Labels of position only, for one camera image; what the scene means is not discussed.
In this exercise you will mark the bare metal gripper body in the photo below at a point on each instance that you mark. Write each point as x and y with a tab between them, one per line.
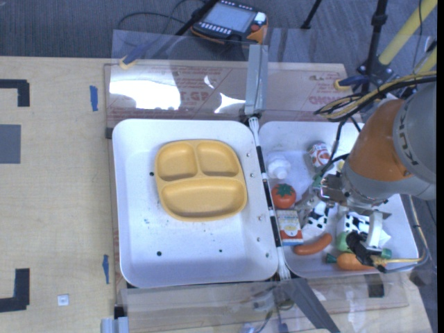
333	187

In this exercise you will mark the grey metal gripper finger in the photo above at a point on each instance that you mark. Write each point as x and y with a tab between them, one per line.
309	197
304	214

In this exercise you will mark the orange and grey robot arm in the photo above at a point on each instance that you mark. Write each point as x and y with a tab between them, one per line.
381	151

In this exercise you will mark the white and red carton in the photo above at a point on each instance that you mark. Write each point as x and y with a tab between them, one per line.
289	225

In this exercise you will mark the red tomato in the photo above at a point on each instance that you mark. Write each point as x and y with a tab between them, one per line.
283	197

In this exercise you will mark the orange sausage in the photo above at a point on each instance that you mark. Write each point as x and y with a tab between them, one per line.
312	245

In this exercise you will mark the red and white can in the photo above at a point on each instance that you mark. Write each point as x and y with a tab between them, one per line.
319	154

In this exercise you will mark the white plastic bottle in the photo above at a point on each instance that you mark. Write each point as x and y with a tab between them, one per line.
278	166

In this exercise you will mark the green toy vegetable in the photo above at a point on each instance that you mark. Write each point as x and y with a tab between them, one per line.
341	242

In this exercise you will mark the white plastic tray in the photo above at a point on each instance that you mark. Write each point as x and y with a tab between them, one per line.
295	137
194	248

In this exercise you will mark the orange carrot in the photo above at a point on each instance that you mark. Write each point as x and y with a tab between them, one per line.
348	261

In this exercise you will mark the yellow divided plate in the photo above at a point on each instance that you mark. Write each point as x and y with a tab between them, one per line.
203	196

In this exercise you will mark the black cylinder on white bracket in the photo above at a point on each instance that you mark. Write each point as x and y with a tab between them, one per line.
360	246

